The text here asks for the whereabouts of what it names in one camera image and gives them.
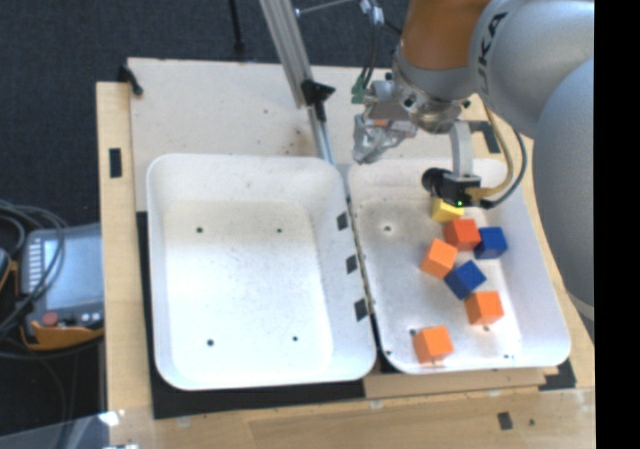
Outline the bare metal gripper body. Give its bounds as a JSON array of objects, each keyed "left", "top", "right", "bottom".
[{"left": 362, "top": 80, "right": 465, "bottom": 135}]

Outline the yellow cube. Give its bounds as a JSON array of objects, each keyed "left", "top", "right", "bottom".
[{"left": 430, "top": 196, "right": 464, "bottom": 224}]

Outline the orange cube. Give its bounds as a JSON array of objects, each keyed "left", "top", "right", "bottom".
[
  {"left": 412, "top": 325, "right": 455, "bottom": 365},
  {"left": 442, "top": 218, "right": 483, "bottom": 252},
  {"left": 464, "top": 290, "right": 505, "bottom": 327},
  {"left": 418, "top": 237, "right": 460, "bottom": 280}
]

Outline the blue cube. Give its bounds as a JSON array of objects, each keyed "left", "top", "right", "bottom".
[
  {"left": 443, "top": 259, "right": 488, "bottom": 301},
  {"left": 472, "top": 226, "right": 509, "bottom": 261}
]

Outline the pale flat board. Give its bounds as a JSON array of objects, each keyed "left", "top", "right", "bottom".
[{"left": 126, "top": 56, "right": 561, "bottom": 401}]

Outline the white plastic tray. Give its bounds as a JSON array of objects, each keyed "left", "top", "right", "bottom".
[
  {"left": 345, "top": 156, "right": 573, "bottom": 376},
  {"left": 145, "top": 152, "right": 378, "bottom": 392}
]

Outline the black cylinder on white bracket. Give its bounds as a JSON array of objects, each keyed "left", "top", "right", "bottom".
[{"left": 421, "top": 121, "right": 484, "bottom": 209}]

